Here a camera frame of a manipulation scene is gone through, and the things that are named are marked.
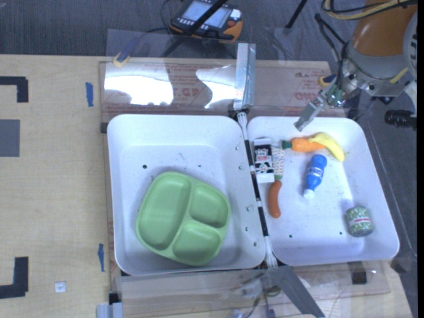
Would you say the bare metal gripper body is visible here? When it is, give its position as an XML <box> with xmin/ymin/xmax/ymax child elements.
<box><xmin>317</xmin><ymin>61</ymin><xmax>409</xmax><ymax>109</ymax></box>

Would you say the orange carrot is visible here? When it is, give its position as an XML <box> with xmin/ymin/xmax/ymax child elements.
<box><xmin>281</xmin><ymin>137</ymin><xmax>327</xmax><ymax>154</ymax></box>

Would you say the yellow banana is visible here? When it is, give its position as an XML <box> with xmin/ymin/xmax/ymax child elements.
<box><xmin>307</xmin><ymin>132</ymin><xmax>346</xmax><ymax>162</ymax></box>

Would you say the brown cardboard board red print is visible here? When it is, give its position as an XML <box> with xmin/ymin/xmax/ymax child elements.
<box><xmin>99</xmin><ymin>60</ymin><xmax>394</xmax><ymax>297</ymax></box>

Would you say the patterned paper packet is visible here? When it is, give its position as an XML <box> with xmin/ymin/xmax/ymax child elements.
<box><xmin>272</xmin><ymin>147</ymin><xmax>287</xmax><ymax>182</ymax></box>

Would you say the blue bottle white cap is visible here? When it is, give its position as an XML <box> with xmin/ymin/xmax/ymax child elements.
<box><xmin>302</xmin><ymin>154</ymin><xmax>329</xmax><ymax>199</ymax></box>

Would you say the white carton with cow print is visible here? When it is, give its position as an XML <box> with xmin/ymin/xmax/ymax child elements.
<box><xmin>252</xmin><ymin>137</ymin><xmax>276</xmax><ymax>184</ymax></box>

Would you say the orange sausage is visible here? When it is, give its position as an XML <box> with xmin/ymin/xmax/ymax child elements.
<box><xmin>267</xmin><ymin>179</ymin><xmax>283</xmax><ymax>219</ymax></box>

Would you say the green can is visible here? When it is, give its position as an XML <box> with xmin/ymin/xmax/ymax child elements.
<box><xmin>345</xmin><ymin>205</ymin><xmax>375</xmax><ymax>238</ymax></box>

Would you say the white plastic tray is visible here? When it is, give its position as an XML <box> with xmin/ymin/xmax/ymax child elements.
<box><xmin>246</xmin><ymin>115</ymin><xmax>401</xmax><ymax>267</ymax></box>
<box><xmin>106</xmin><ymin>113</ymin><xmax>268</xmax><ymax>277</ymax></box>

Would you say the green divided plate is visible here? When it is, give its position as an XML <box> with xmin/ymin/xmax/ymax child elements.
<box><xmin>134</xmin><ymin>171</ymin><xmax>232</xmax><ymax>267</ymax></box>

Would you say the black cylinder on white bracket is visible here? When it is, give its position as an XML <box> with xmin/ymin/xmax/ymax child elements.
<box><xmin>384</xmin><ymin>79</ymin><xmax>419</xmax><ymax>131</ymax></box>

